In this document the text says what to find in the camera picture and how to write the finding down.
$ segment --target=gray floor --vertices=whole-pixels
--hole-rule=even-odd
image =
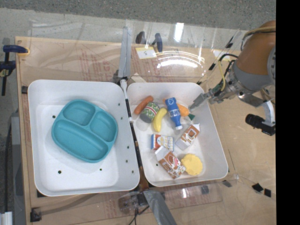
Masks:
[[[27,35],[22,19],[33,13],[44,19],[72,15],[72,19],[78,17],[82,21],[82,16],[88,16],[90,23],[93,19],[106,24],[114,19],[129,19],[251,30],[276,19],[276,0],[0,0],[1,45],[13,44],[14,36]],[[0,61],[4,61],[2,51]],[[5,211],[3,178],[8,124],[18,107],[15,78],[15,73],[7,78],[6,95],[0,97],[0,213]],[[8,152],[8,210],[14,211],[11,146]]]

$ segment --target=banana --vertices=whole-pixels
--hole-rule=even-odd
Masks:
[[[157,112],[157,114],[155,115],[155,117],[152,121],[155,131],[160,132],[161,120],[167,113],[168,113],[168,110],[165,107],[162,107],[159,109],[159,111]]]

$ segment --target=clear plastic sheet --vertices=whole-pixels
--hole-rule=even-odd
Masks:
[[[28,223],[28,211],[37,216],[39,221],[35,224],[42,225],[98,224],[100,220],[104,225],[126,225],[135,215],[135,210],[125,213],[118,205],[120,197],[134,191],[58,197],[39,194],[34,184],[26,94],[26,88],[37,79],[112,82],[119,68],[124,26],[132,31],[128,83],[201,82],[205,91],[220,79],[219,72],[214,72],[217,66],[211,68],[211,65],[224,53],[238,55],[243,35],[240,30],[182,23],[127,20],[107,24],[102,20],[30,19],[28,36],[16,37],[15,41],[16,45],[30,50],[25,56],[17,56]],[[141,32],[145,34],[142,43],[137,40]],[[162,42],[162,51],[158,42]],[[151,189],[164,193],[178,224],[275,224],[275,137],[268,137],[244,122],[246,114],[263,116],[263,110],[237,99],[210,108],[229,165],[227,177],[201,184]],[[271,197],[252,188],[258,182],[271,191]],[[156,224],[150,209],[137,216],[136,221]]]

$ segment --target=brown and white carton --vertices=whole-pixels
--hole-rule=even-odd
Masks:
[[[163,146],[160,146],[155,151],[155,155],[158,162],[173,179],[180,177],[180,175],[186,170],[185,166],[179,161],[179,159]]]
[[[175,144],[181,149],[185,150],[187,149],[196,137],[200,133],[200,124],[192,124],[190,125],[184,133],[181,135],[181,137],[175,142]]]

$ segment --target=teal divided plate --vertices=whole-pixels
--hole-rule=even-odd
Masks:
[[[118,124],[110,113],[81,99],[66,104],[52,126],[54,142],[67,153],[89,163],[107,156],[117,134]]]

